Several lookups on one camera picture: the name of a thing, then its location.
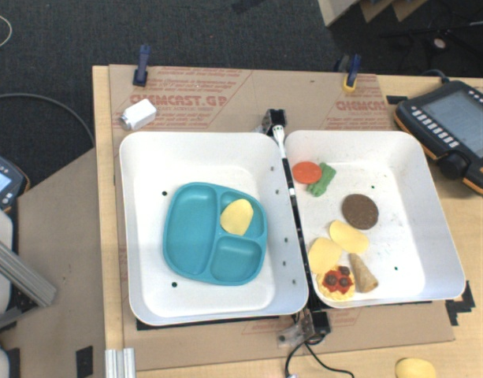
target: white tray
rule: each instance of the white tray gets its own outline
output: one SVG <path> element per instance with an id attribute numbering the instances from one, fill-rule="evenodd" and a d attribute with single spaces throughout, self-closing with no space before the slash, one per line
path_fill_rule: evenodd
<path id="1" fill-rule="evenodd" d="M 336 170 L 319 198 L 295 184 L 303 235 L 309 250 L 320 236 L 329 238 L 334 220 L 346 222 L 341 204 L 349 194 L 363 194 L 377 204 L 377 224 L 362 231 L 370 240 L 361 258 L 379 286 L 328 306 L 350 308 L 459 297 L 465 276 L 440 201 L 418 141 L 404 132 L 298 131 L 285 141 L 292 167 L 300 161 L 325 162 Z M 349 266 L 343 252 L 340 264 Z"/>
<path id="2" fill-rule="evenodd" d="M 292 314 L 309 290 L 276 143 L 259 133 L 137 132 L 120 147 L 128 248 L 129 301 L 150 325 Z M 176 274 L 162 254 L 165 217 L 176 189 L 215 183 L 245 192 L 266 211 L 261 272 L 242 286 Z"/>

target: brown patty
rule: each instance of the brown patty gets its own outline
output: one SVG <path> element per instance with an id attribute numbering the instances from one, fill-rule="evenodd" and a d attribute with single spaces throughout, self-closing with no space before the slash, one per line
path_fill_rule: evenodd
<path id="1" fill-rule="evenodd" d="M 377 223 L 379 212 L 376 203 L 365 195 L 348 195 L 341 209 L 346 221 L 360 230 L 368 230 Z"/>

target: tomato slice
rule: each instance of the tomato slice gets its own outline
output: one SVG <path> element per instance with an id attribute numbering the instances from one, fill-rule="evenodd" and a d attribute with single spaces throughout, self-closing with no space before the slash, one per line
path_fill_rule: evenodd
<path id="1" fill-rule="evenodd" d="M 292 167 L 292 175 L 297 182 L 311 184 L 321 178 L 320 165 L 311 161 L 302 161 Z"/>

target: white connector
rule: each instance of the white connector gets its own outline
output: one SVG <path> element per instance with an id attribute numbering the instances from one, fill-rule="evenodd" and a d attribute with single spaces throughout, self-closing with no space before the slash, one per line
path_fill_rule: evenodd
<path id="1" fill-rule="evenodd" d="M 155 119 L 157 109 L 148 99 L 129 106 L 119 118 L 124 130 L 138 130 Z"/>

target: white cable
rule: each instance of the white cable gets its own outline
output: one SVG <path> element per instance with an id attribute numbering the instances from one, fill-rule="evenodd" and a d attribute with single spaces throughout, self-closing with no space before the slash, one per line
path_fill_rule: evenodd
<path id="1" fill-rule="evenodd" d="M 8 25 L 8 35 L 6 36 L 6 39 L 0 43 L 0 47 L 2 47 L 3 45 L 5 45 L 9 40 L 10 38 L 12 37 L 12 33 L 13 33 L 13 29 L 12 29 L 12 25 L 10 23 L 10 21 L 8 21 L 6 18 L 0 16 L 0 20 L 5 22 L 6 25 Z"/>

